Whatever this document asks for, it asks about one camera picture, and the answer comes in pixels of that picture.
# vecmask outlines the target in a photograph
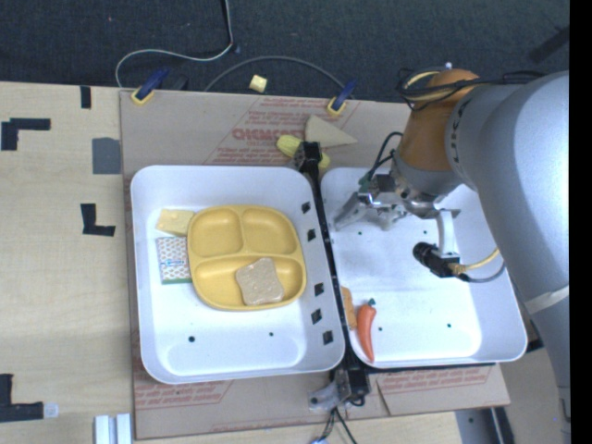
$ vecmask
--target gray robot arm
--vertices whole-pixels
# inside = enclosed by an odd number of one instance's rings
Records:
[[[407,215],[438,218],[436,205],[461,183],[476,191],[516,296],[549,353],[571,442],[569,74],[485,83],[451,69],[432,81],[418,92],[389,174],[371,169],[334,224],[339,229],[367,208],[383,214],[383,228]],[[423,247],[415,258],[438,276],[453,275],[454,259]]]
[[[446,128],[446,150],[472,187],[517,296],[540,334],[570,441],[569,74],[473,89]]]

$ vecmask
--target black carpet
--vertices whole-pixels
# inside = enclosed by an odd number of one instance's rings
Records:
[[[229,0],[236,47],[210,63],[138,55],[121,67],[126,87],[155,69],[165,82],[203,90],[258,56],[300,58],[346,82],[356,98],[399,100],[403,68],[451,62],[489,78],[569,68],[570,0]],[[0,0],[0,80],[116,86],[117,62],[158,48],[207,57],[228,44],[221,0]],[[229,73],[212,91],[246,93],[253,74],[267,93],[326,97],[318,70],[266,60]]]

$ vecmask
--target black cable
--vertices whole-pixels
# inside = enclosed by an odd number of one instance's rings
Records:
[[[456,92],[465,89],[467,87],[475,87],[477,85],[491,85],[491,84],[499,84],[499,85],[506,85],[506,84],[525,84],[530,82],[534,79],[538,79],[544,76],[544,73],[537,72],[537,71],[530,71],[530,70],[520,70],[505,73],[501,79],[484,79],[484,78],[475,78],[471,80],[457,80],[452,83],[448,84],[441,84],[437,86],[429,86],[429,87],[420,87],[415,88],[411,87],[413,84],[418,82],[419,80],[425,80],[426,78],[433,78],[439,72],[443,70],[448,70],[446,68],[427,68],[420,71],[410,71],[407,69],[409,74],[399,81],[397,84],[397,91],[401,98],[405,101],[405,103],[413,110],[419,111],[425,109],[427,106],[435,103],[441,102],[446,100],[447,98],[454,95]],[[424,75],[424,77],[419,77],[417,80],[414,80],[410,83],[410,80],[413,78],[417,78],[418,76]],[[441,96],[436,97],[434,99],[426,99],[423,100],[423,97],[429,96],[430,94],[442,93]]]
[[[242,68],[243,66],[247,66],[248,64],[252,64],[252,63],[255,63],[258,61],[270,61],[270,60],[271,61],[288,61],[291,63],[301,64],[301,65],[306,66],[308,68],[314,69],[314,70],[320,72],[321,74],[323,74],[324,76],[328,77],[333,82],[335,82],[339,86],[340,89],[345,88],[345,84],[343,82],[338,80],[335,76],[333,76],[329,72],[325,71],[323,68],[321,68],[313,63],[309,63],[308,61],[305,61],[305,60],[300,59],[298,57],[291,57],[288,55],[262,55],[262,56],[258,56],[258,57],[253,57],[251,59],[247,59],[246,61],[242,61],[239,64],[226,69],[224,72],[222,72],[222,74],[220,74],[214,80],[212,80],[209,84],[207,84],[205,86],[205,88],[203,89],[203,91],[205,93],[208,92],[210,89],[212,89],[212,87],[214,85],[216,85],[220,80],[225,78],[228,74],[230,74],[231,72],[234,72],[235,70],[237,70],[239,68]]]
[[[349,403],[352,406],[357,406],[357,407],[361,407],[364,406],[366,403],[366,398],[365,396],[361,396],[360,398],[358,398],[357,400],[350,400]]]
[[[341,413],[339,412],[339,409],[335,408],[335,412],[337,414],[338,419],[341,421],[341,424],[343,425],[343,428],[345,429],[345,432],[348,433],[348,436],[350,437],[351,443],[352,444],[358,444],[356,442],[356,440],[353,438],[352,432],[348,428],[348,425],[345,424],[345,421],[341,417]]]
[[[392,158],[392,156],[394,156],[394,151],[393,151],[393,152],[391,152],[391,155],[389,157],[381,159],[381,156],[382,156],[383,152],[385,151],[387,144],[389,144],[390,139],[394,136],[402,137],[403,134],[400,131],[392,131],[391,133],[389,133],[387,135],[387,138],[382,142],[382,146],[380,146],[380,150],[378,150],[378,155],[376,156],[376,161],[374,162],[374,164],[372,165],[372,167],[370,168],[370,170],[366,174],[366,177],[368,180],[370,180],[374,176],[374,173],[376,172],[378,167],[380,167],[380,165],[387,162],[389,159]]]
[[[331,431],[333,431],[333,427],[335,426],[335,415],[337,415],[339,421],[343,425],[343,428],[345,429],[345,432],[347,433],[348,437],[350,438],[351,443],[357,444],[355,438],[353,437],[352,432],[350,431],[348,426],[345,424],[344,419],[341,417],[341,413],[339,412],[339,408],[337,406],[331,410],[331,413],[329,413],[329,417],[327,419],[327,423],[325,424],[325,429],[323,430],[323,434],[321,434],[321,436],[319,436],[313,442],[314,443],[320,442],[323,439],[326,439],[329,437],[329,435],[331,434]]]
[[[501,274],[505,271],[506,264],[502,263],[501,267],[499,268],[498,272],[490,277],[469,277],[468,275],[462,273],[458,276],[459,279],[462,281],[466,281],[467,283],[488,283],[489,281],[493,281],[501,276]]]

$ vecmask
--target cardboard sheet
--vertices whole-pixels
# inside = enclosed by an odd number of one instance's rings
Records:
[[[276,148],[277,137],[287,133],[303,139],[311,115],[358,140],[327,149],[330,167],[369,167],[385,137],[404,130],[409,115],[406,105],[349,101],[335,119],[326,105],[320,99],[157,92],[149,104],[137,106],[130,92],[120,93],[136,439],[326,421],[326,413],[309,410],[307,394],[328,384],[328,373],[171,386],[143,370],[129,199],[131,178],[150,165],[285,165],[289,159]],[[372,393],[363,407],[347,410],[349,419],[509,402],[498,365],[379,374],[371,381]]]

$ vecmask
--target wooden table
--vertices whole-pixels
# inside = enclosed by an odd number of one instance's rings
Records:
[[[120,138],[118,89],[0,83],[0,120],[51,118],[0,152],[0,374],[12,401],[55,402],[59,416],[0,424],[0,443],[93,442],[93,418],[132,413],[123,180],[95,175],[92,140]],[[81,204],[115,235],[82,234]],[[358,442],[461,443],[454,413],[350,423]],[[308,443],[322,425],[151,442]],[[336,425],[330,442],[349,442]]]

